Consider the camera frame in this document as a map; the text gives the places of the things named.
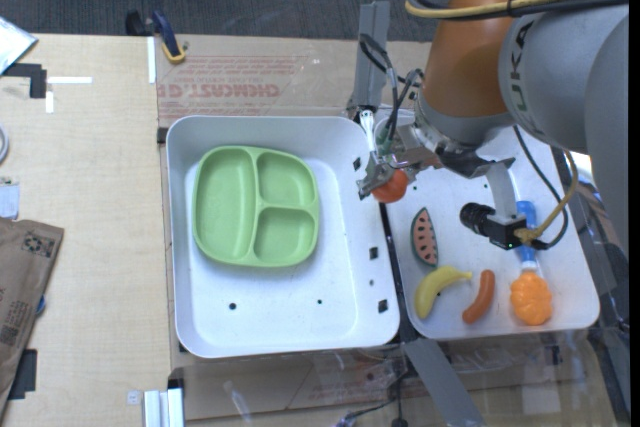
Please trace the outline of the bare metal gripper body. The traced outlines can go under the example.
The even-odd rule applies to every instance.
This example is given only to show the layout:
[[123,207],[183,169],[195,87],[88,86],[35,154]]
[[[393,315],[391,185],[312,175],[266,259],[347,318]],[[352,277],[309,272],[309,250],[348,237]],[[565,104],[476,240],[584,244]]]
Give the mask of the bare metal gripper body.
[[409,180],[416,180],[418,174],[427,169],[444,167],[436,152],[418,140],[411,123],[397,124],[391,135],[386,122],[379,122],[374,128],[374,142],[378,161],[385,168],[402,171]]

